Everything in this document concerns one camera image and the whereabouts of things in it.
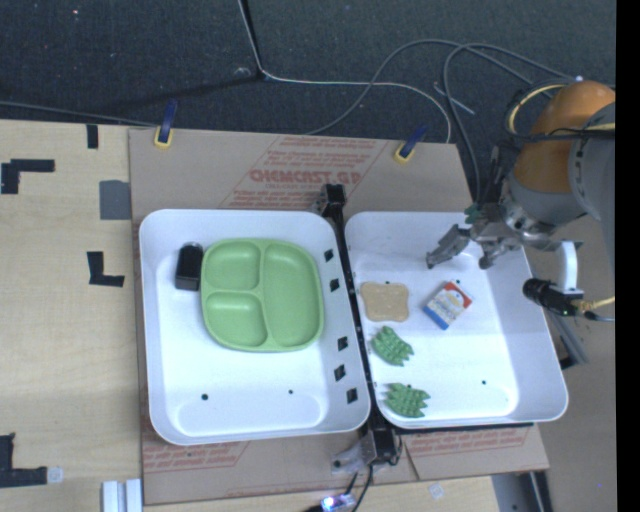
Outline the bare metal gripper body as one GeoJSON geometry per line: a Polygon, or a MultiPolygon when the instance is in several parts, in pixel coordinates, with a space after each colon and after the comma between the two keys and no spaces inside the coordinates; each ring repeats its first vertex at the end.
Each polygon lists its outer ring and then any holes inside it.
{"type": "Polygon", "coordinates": [[[477,203],[467,208],[470,237],[486,252],[504,253],[518,247],[554,251],[556,228],[529,215],[518,203],[477,203]]]}

